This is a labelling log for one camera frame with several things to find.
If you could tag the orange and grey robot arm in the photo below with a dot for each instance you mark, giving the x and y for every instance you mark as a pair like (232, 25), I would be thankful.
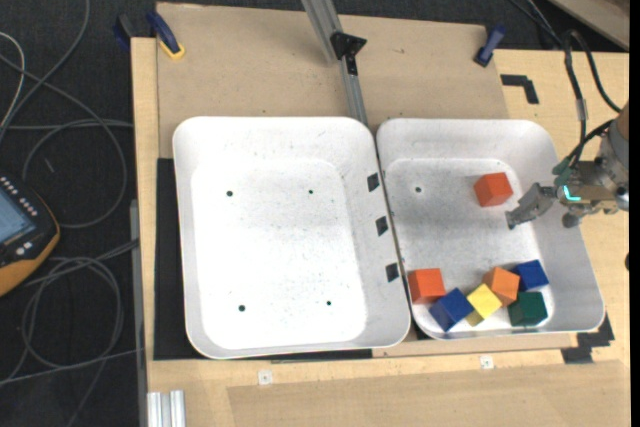
(620, 140)

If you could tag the white plastic tray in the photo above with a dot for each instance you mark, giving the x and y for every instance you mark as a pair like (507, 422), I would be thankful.
(450, 240)
(280, 255)

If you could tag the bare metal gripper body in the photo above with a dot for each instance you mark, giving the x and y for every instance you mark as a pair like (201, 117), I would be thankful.
(602, 192)

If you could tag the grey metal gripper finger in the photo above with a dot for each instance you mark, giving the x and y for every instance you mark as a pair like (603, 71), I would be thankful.
(531, 206)

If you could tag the green cube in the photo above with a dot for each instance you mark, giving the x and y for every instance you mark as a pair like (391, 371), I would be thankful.
(529, 310)

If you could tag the yellow cube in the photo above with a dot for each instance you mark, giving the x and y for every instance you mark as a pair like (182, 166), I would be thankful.
(484, 302)

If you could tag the orange cube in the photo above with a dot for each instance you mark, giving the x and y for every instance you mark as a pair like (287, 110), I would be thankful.
(426, 285)
(502, 284)
(492, 190)

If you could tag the blue cube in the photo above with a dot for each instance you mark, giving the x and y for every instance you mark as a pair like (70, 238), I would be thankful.
(452, 309)
(531, 274)

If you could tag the brown cardboard board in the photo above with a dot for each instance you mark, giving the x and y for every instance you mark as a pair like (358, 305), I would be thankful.
(260, 70)

